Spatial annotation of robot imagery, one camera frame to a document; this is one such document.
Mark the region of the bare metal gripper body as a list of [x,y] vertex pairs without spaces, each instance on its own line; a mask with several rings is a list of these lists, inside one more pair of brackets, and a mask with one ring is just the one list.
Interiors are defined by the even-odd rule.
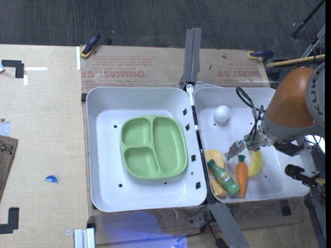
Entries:
[[244,143],[247,149],[258,151],[262,147],[271,146],[278,142],[278,137],[264,128],[252,128],[249,134],[244,136]]

